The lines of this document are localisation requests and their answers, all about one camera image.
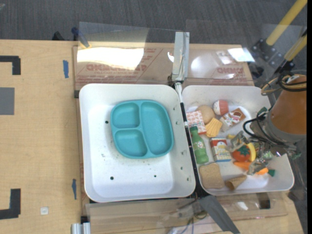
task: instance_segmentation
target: white plastic tray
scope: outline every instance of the white plastic tray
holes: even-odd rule
[[[161,157],[130,159],[115,148],[112,108],[126,100],[151,99],[167,110],[174,133],[172,150]],[[195,176],[176,91],[166,85],[88,84],[79,93],[84,186],[95,202],[186,197]]]
[[[260,88],[252,86],[187,86],[182,91],[183,101],[186,112],[194,111],[200,105],[213,106],[217,100],[223,99],[229,103],[229,110],[239,107],[246,118],[241,123],[230,128],[229,130],[219,132],[218,137],[226,137],[228,134],[236,135],[243,130],[243,122],[255,118],[257,112],[262,108],[270,108],[270,102],[266,96],[262,96]],[[201,135],[205,141],[209,161],[213,162],[214,158],[209,145],[209,138]],[[243,174],[242,169],[235,166],[233,162],[219,162],[221,175],[224,181]],[[248,175],[246,181],[236,190],[230,191],[227,187],[222,189],[203,189],[212,195],[230,195],[230,194],[247,194],[272,191],[286,191],[294,184],[293,172],[286,155],[274,157],[270,161],[269,168],[275,169],[274,177],[269,174],[265,175]]]

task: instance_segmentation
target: orange carrot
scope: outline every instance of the orange carrot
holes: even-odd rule
[[[238,162],[238,161],[235,161],[233,162],[234,165],[240,167],[240,168],[243,168],[245,170],[249,170],[249,166],[251,164],[251,162]],[[269,169],[267,167],[263,168],[262,170],[260,170],[259,172],[257,172],[256,174],[259,174],[259,175],[263,175],[263,174],[266,174],[267,172],[269,172]]]

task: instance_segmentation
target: gray floor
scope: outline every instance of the gray floor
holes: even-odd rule
[[[51,40],[59,31],[72,40],[79,22],[148,27],[190,32],[192,43],[241,44],[251,47],[266,38],[296,0],[0,0],[0,39]],[[276,43],[285,53],[307,27],[307,6]],[[295,68],[307,69],[307,48]],[[296,182],[290,196],[305,233],[307,225],[306,141],[303,156],[292,164]]]

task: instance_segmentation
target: gray square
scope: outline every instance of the gray square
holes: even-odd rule
[[[14,115],[14,88],[0,88],[0,115]]]

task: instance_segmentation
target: white square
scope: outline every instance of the white square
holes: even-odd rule
[[[48,215],[49,214],[49,207],[41,207],[40,208],[40,214],[41,215]]]

